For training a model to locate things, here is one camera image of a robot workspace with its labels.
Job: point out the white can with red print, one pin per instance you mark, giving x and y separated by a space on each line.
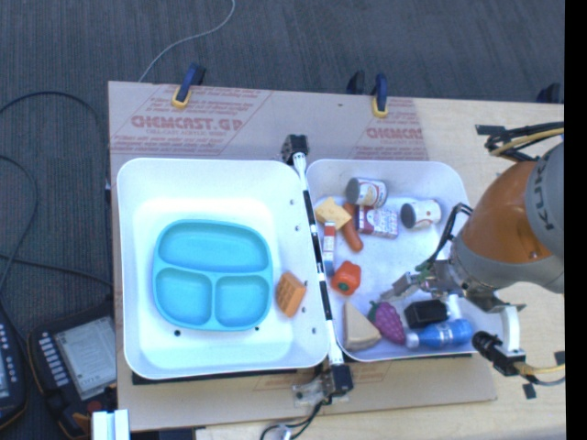
423 213

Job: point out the orange bell pepper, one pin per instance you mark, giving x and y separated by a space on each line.
347 278

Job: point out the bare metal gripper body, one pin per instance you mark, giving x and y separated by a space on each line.
442 277

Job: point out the thin black and white rod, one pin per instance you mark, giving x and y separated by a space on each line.
313 227

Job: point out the white plastic tray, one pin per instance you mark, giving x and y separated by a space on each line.
202 186
394 259

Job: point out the white and red can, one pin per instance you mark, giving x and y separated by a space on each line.
369 192

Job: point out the purple grapes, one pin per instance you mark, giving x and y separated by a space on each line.
390 322

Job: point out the yellow cheese wedge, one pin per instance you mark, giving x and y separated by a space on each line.
332 212

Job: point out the brown cardboard board red print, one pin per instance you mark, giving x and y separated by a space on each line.
275 117

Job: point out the black box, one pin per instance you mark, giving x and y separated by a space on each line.
424 314

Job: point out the red and white packet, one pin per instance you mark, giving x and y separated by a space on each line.
380 223

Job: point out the orange waffle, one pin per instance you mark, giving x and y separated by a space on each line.
290 294

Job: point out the blue divided plate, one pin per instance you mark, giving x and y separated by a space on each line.
211 255

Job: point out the black cylinder on white bracket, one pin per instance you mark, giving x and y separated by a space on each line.
497 353

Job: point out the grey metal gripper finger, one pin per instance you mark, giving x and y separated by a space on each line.
392 295
404 282

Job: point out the blue bottle with white cap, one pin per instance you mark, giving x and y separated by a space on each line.
442 334

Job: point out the orange sausage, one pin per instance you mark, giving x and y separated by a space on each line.
354 240

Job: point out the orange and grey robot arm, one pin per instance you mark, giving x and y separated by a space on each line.
504 218

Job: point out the red white and blue carton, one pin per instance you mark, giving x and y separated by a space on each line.
329 245

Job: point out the beige bread wedge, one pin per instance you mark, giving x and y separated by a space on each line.
358 330

